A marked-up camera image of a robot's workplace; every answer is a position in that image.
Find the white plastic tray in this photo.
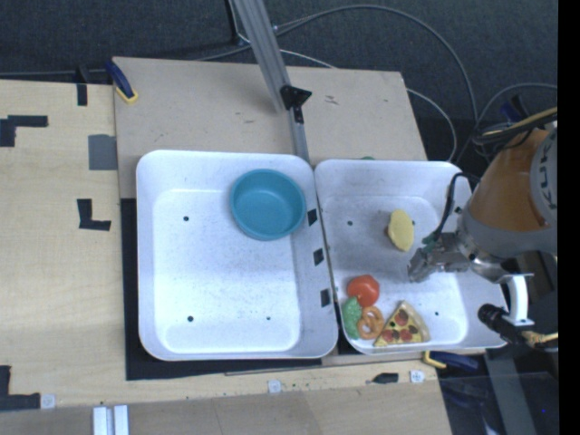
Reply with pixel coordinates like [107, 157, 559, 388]
[135, 149, 341, 363]
[313, 158, 509, 357]

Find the red tomato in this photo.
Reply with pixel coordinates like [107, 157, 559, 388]
[346, 274, 382, 309]

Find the blue bowl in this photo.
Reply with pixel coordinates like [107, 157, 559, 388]
[228, 168, 308, 243]

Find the orange pretzel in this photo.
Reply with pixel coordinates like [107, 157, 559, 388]
[356, 304, 386, 341]

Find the pale wood board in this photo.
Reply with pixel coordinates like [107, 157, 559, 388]
[111, 56, 441, 376]

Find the green broccoli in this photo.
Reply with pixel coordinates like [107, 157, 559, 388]
[341, 296, 364, 333]

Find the black cylinder on white bracket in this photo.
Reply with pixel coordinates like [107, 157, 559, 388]
[477, 272, 537, 346]

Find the yellow oval biscuit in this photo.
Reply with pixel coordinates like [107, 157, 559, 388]
[385, 208, 416, 254]

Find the yellow pizza slice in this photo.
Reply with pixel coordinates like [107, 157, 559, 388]
[372, 299, 432, 349]

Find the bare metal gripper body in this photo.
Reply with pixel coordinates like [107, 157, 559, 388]
[423, 232, 505, 285]

